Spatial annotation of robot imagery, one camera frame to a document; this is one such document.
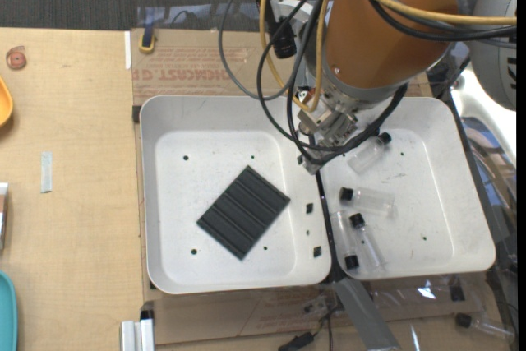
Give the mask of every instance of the black vial cap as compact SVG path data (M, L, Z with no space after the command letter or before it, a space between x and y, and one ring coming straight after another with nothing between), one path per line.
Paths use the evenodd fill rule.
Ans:
M391 135L387 132L383 132L380 135L378 135L378 139L384 145L387 145L392 140Z
M454 317L454 321L458 326L462 326L463 328L469 328L471 326L473 318L470 315L467 315L466 313L457 313Z
M341 201L350 201L351 199L353 199L353 195L353 189L349 189L347 187L342 187L341 189L339 189L339 199Z
M360 229L365 225L365 221L363 220L363 216L360 213L351 215L348 217L351 220L351 225L354 229Z
M345 266L347 269L356 269L360 266L358 263L358 256L356 255L349 255L345 257Z

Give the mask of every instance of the clear plastic vial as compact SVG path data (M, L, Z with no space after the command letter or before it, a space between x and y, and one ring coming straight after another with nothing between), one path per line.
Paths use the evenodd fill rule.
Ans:
M385 258L371 231L366 226L362 214L357 213L351 215L349 220L351 227L354 229L355 238L357 239L358 257L361 255L364 256L373 270L381 268L385 264Z
M457 313L454 317L457 326L465 329L478 330L486 335L501 339L508 344L515 340L515 330L499 321L490 320L480 315Z
M330 216L332 231L336 236L336 254L343 257L345 268L355 270L360 264L358 263L358 254L356 252L356 243L351 234L351 226L342 210L334 212Z
M391 142L391 136L383 132L378 136L370 137L356 150L349 154L351 158L347 163L356 173L363 173L371 167L384 152L385 146Z
M342 187L339 190L339 199L348 201L355 210L361 212L390 216L395 209L394 194L365 187Z

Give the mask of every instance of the wooden table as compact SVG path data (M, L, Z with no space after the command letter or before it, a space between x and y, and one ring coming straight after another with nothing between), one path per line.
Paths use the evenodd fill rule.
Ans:
M143 304L124 34L0 29L0 53L17 45L25 45L27 66L13 71L0 63L15 105L12 120L0 128L0 182L10 183L0 269L16 288L19 350L118 350L121 321L137 320ZM53 188L41 193L44 151L53 153ZM488 314L498 318L491 290L482 292ZM508 349L462 335L451 320L395 321L390 327L404 349ZM292 336L161 349L277 349ZM323 331L309 349L327 349L326 341ZM363 349L356 330L335 329L335 349Z

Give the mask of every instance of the black connector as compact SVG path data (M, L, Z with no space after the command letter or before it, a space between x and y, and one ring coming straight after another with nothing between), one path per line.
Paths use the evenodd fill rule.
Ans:
M309 345L314 341L314 335L311 332L300 336L294 336L294 339L287 344L281 345L278 348L278 351L296 351L297 349L302 349L303 347Z

